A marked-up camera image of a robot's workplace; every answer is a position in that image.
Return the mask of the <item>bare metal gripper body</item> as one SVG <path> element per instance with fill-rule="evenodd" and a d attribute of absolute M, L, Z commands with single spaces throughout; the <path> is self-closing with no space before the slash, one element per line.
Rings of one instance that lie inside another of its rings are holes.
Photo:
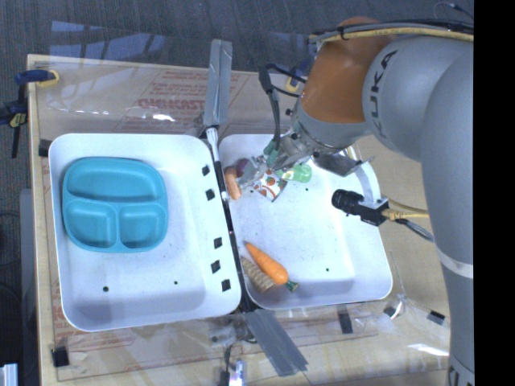
<path fill-rule="evenodd" d="M 257 157 L 259 171 L 289 170 L 307 161 L 318 148 L 319 143 L 307 133 L 290 129 L 266 144 Z"/>

